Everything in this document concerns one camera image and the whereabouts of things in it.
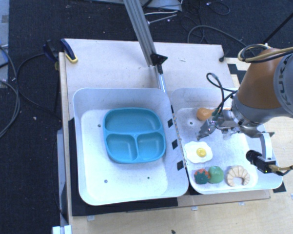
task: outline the toy fried egg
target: toy fried egg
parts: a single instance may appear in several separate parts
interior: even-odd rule
[[[191,141],[184,145],[186,157],[192,163],[204,163],[213,158],[213,152],[206,142]]]

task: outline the black bracket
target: black bracket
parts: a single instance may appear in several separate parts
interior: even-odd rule
[[[160,74],[163,74],[161,65],[164,63],[166,59],[168,59],[168,57],[165,57],[159,54],[151,54],[151,60],[152,60],[153,66],[157,66],[158,73]]]

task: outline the toy sink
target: toy sink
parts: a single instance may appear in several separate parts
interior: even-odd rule
[[[104,142],[111,159],[119,163],[151,162],[166,151],[158,115],[147,108],[118,108],[103,120]]]
[[[73,96],[73,108],[78,188],[87,204],[187,192],[189,181],[166,93],[158,88],[82,88]]]

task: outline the blue object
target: blue object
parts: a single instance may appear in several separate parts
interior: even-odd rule
[[[109,157],[118,163],[142,163],[161,158],[166,139],[158,115],[146,108],[110,110],[103,120]]]

